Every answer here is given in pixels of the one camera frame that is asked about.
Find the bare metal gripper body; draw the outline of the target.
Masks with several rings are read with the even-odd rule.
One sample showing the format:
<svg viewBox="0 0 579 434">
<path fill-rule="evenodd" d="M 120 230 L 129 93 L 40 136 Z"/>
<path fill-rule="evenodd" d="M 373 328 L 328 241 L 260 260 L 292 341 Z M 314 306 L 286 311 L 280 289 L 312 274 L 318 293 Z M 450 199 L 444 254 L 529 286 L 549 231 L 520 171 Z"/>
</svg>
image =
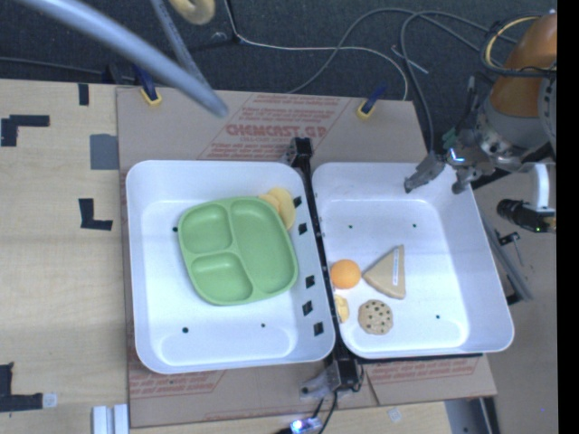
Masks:
<svg viewBox="0 0 579 434">
<path fill-rule="evenodd" d="M 444 134 L 446 163 L 468 175 L 491 175 L 496 169 L 515 172 L 526 154 L 493 127 L 455 127 Z"/>
</svg>

